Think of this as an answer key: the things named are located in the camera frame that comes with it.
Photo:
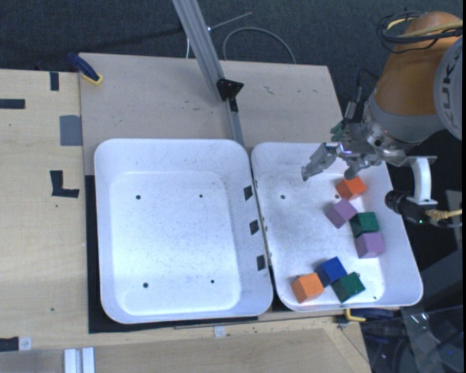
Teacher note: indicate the orange cube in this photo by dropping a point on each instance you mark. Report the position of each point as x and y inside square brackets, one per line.
[352, 187]
[307, 287]

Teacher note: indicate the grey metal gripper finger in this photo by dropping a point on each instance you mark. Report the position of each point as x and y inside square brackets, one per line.
[353, 169]
[317, 162]

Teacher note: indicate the white plastic tray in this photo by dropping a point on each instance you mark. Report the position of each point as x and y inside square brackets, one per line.
[171, 231]
[295, 227]

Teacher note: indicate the green cube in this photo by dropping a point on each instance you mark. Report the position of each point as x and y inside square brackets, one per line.
[366, 223]
[348, 286]

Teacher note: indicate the pale wood board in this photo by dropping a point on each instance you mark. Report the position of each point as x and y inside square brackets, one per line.
[159, 103]

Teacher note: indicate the purple cube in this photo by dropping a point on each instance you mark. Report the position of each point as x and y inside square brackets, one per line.
[341, 212]
[370, 244]

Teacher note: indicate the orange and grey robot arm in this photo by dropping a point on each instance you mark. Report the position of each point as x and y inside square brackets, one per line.
[409, 88]

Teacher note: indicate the blue cube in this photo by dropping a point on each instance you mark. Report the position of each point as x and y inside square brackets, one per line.
[332, 269]

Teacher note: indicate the black cylinder on white bracket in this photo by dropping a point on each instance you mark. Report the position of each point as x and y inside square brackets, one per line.
[409, 206]

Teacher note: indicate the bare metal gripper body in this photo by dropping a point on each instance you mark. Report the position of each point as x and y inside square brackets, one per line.
[376, 146]

